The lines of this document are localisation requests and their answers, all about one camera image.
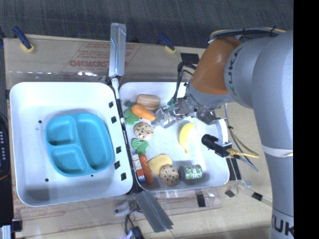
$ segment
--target sausage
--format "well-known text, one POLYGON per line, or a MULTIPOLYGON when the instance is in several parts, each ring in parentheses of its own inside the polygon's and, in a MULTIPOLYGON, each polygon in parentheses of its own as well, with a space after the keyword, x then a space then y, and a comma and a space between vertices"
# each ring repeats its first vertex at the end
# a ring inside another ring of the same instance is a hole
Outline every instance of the sausage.
POLYGON ((141 154, 139 156, 139 158, 140 158, 140 162, 141 162, 141 165, 142 165, 142 170, 143 170, 143 173, 144 173, 146 184, 151 185, 151 184, 153 184, 154 179, 153 179, 153 176, 152 176, 151 168, 149 166, 148 158, 146 157, 145 154, 141 154))

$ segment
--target yellow banana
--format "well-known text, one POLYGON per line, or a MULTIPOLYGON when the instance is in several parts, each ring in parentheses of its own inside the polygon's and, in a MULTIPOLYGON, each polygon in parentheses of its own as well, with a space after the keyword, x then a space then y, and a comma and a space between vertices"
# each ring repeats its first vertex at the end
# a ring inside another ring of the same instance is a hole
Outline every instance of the yellow banana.
POLYGON ((189 154, 188 134, 194 127, 195 127, 195 124, 189 122, 185 124, 179 132, 179 144, 185 149, 187 154, 189 154))

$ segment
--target dark gray carpet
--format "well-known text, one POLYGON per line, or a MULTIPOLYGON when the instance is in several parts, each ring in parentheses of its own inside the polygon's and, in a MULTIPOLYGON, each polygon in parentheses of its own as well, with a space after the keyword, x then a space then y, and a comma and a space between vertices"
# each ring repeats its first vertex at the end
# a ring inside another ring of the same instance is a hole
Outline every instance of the dark gray carpet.
MULTIPOLYGON (((294 0, 0 0, 7 37, 25 33, 109 40, 112 22, 127 25, 127 41, 155 44, 164 33, 176 46, 207 46, 212 31, 245 27, 293 27, 294 0)), ((6 113, 3 52, 0 105, 6 113)))

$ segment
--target blue plate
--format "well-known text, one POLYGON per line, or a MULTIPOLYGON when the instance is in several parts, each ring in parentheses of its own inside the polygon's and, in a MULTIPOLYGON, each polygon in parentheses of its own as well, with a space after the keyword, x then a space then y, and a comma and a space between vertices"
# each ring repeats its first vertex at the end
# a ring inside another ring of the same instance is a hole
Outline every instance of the blue plate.
POLYGON ((52 119, 45 128, 45 140, 53 167, 65 176, 100 172, 114 159, 109 132, 104 122, 93 114, 52 119))

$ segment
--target green can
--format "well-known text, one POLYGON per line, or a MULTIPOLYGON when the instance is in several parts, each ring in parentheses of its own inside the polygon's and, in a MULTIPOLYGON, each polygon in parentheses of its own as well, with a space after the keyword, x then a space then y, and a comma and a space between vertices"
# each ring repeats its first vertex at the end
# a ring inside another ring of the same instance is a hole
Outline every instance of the green can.
POLYGON ((200 165, 187 165, 183 167, 182 177, 185 180, 200 179, 203 175, 203 170, 200 165))

